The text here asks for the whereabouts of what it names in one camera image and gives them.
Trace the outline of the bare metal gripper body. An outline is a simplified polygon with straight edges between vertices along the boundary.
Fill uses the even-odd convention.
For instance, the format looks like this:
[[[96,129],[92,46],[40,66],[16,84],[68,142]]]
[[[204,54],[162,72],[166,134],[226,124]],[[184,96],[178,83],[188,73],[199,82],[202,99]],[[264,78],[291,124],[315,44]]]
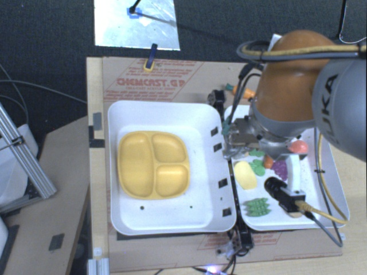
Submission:
[[[290,140],[265,129],[254,117],[237,118],[228,132],[228,151],[234,156],[257,148],[274,160],[285,159],[292,154]]]

